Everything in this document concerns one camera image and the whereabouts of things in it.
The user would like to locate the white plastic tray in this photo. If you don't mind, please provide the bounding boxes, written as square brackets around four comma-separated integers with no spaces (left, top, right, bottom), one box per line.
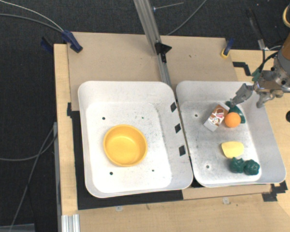
[175,80,287,188]
[77,80,194,199]

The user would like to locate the green broccoli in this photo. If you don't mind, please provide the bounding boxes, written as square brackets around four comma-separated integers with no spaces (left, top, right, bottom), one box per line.
[243,159,261,176]
[229,157,246,174]

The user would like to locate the yellow bowl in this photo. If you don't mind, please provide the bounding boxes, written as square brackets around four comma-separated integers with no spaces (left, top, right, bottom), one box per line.
[102,124,149,168]

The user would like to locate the orange ball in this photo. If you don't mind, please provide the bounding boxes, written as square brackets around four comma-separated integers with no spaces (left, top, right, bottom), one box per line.
[224,112,242,128]

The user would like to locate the pale yellow slice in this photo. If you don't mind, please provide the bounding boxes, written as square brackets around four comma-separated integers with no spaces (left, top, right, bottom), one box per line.
[220,141,245,159]

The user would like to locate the dark green curved piece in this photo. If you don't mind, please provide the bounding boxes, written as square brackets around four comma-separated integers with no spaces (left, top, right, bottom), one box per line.
[225,101,247,124]

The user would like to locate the brown cardboard board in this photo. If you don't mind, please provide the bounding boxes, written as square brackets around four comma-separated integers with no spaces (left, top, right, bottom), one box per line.
[67,31,273,200]

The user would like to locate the brown and white carton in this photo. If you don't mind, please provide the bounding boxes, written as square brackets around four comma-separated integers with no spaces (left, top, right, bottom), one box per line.
[203,103,231,132]

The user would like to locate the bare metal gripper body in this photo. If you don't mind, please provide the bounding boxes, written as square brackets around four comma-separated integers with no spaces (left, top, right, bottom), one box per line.
[253,66,290,98]

